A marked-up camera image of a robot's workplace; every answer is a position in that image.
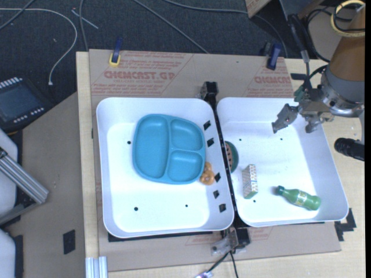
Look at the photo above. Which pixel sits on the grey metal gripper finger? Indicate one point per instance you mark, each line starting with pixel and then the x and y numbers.
pixel 282 120
pixel 312 124

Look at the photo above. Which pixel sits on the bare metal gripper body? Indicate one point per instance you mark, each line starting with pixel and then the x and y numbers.
pixel 316 106

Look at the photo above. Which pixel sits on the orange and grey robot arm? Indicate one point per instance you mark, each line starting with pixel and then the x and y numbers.
pixel 346 56

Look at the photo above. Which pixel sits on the white plastic tray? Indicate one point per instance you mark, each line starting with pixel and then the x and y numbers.
pixel 162 207
pixel 287 161

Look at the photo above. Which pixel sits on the green and red watermelon slice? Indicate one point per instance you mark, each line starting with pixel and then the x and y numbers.
pixel 233 156

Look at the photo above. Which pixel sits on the white and green carton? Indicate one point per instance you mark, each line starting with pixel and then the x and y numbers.
pixel 250 181

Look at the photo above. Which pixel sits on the green bottle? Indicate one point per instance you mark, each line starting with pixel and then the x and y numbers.
pixel 301 198

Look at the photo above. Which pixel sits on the thin black and white rod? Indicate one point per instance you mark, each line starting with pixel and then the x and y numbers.
pixel 229 181

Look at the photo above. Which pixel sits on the brown pretzel biscuit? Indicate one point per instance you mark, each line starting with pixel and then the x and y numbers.
pixel 207 178

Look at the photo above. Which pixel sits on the brown cardboard board red print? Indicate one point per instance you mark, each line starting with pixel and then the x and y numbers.
pixel 174 74

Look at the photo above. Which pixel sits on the blue divided plate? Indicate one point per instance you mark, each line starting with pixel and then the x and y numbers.
pixel 156 149

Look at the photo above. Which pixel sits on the black cylinder on white bracket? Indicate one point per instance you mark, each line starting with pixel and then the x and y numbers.
pixel 349 148

